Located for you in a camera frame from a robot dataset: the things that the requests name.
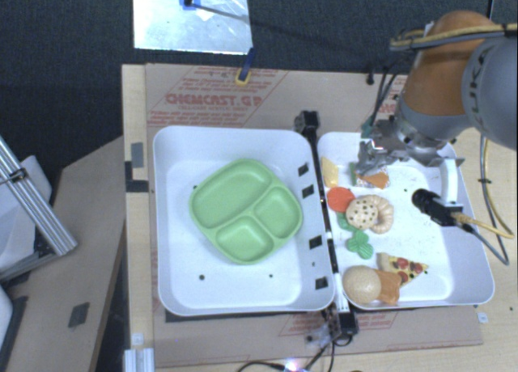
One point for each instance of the black cylinder on white bracket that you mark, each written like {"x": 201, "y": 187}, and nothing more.
{"x": 435, "y": 204}

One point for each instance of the yellow cheese wedge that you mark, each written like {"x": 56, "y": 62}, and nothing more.
{"x": 329, "y": 172}

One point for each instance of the pizza slice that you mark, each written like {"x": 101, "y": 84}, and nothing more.
{"x": 404, "y": 267}

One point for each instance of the round tan bread bun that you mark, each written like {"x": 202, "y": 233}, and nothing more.
{"x": 361, "y": 284}

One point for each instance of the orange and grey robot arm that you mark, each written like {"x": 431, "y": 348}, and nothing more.
{"x": 437, "y": 79}

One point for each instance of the tan croissant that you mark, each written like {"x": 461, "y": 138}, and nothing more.
{"x": 384, "y": 216}

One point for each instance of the green lettuce leaf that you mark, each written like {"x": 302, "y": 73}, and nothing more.
{"x": 360, "y": 246}

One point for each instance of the thin black and white rod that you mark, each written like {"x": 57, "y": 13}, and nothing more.
{"x": 325, "y": 208}

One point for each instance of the green divided plate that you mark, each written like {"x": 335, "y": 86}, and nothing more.
{"x": 234, "y": 200}

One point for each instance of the orange wedge slice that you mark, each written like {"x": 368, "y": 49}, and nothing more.
{"x": 376, "y": 180}

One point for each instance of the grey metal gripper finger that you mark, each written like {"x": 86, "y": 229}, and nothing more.
{"x": 384, "y": 160}
{"x": 366, "y": 156}

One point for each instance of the red-orange tomato slice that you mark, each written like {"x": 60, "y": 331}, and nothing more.
{"x": 338, "y": 197}

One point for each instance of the orange cheese slice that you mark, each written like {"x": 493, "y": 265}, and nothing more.
{"x": 389, "y": 287}

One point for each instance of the white plastic tray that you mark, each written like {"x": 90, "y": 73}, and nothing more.
{"x": 429, "y": 249}
{"x": 182, "y": 281}

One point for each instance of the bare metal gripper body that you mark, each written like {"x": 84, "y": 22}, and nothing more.
{"x": 419, "y": 148}

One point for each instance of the chocolate chip biscuit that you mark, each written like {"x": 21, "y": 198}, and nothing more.
{"x": 361, "y": 212}

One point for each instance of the brown cardboard board red print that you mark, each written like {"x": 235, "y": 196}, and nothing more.
{"x": 210, "y": 95}

